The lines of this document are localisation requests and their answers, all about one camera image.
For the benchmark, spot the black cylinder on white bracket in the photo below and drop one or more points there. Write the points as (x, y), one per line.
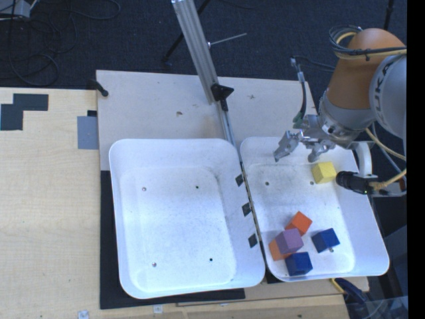
(352, 181)

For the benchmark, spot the yellow cube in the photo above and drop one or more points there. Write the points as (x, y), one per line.
(323, 173)

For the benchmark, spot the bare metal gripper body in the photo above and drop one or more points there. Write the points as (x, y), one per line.
(332, 132)

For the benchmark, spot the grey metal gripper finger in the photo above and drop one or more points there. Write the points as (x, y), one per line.
(285, 146)
(318, 151)

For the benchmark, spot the purple cube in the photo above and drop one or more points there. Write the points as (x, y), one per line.
(289, 241)

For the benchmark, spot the white plastic tray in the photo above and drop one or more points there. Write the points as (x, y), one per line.
(179, 218)
(299, 191)

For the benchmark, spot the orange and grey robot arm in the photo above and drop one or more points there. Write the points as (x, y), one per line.
(358, 78)

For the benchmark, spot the blue cube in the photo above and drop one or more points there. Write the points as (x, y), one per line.
(325, 239)
(299, 264)

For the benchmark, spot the orange cube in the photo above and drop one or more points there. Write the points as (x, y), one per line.
(300, 221)
(275, 250)

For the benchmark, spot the pale flat board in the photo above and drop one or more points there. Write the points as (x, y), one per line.
(159, 111)

